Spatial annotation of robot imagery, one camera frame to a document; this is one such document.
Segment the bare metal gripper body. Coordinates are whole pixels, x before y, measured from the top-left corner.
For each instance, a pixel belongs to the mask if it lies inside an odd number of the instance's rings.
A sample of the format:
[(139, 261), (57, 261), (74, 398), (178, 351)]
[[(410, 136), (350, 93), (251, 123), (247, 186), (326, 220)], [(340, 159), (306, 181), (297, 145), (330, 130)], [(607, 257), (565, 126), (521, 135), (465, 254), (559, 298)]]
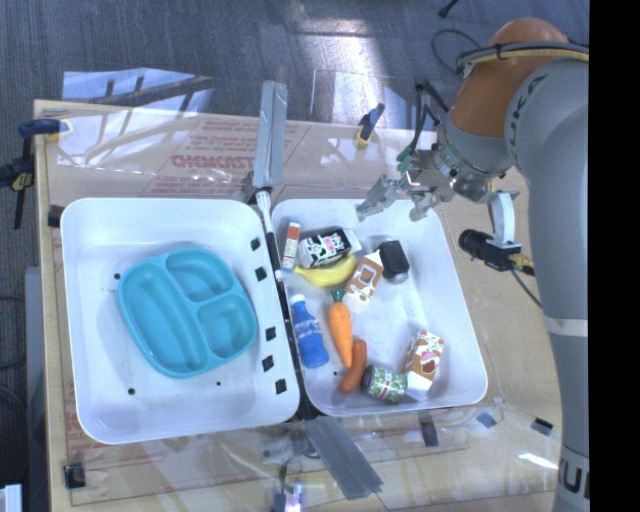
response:
[(406, 148), (398, 155), (398, 172), (402, 191), (435, 203), (448, 202), (455, 195), (476, 204), (489, 203), (494, 197), (493, 175), (452, 149)]

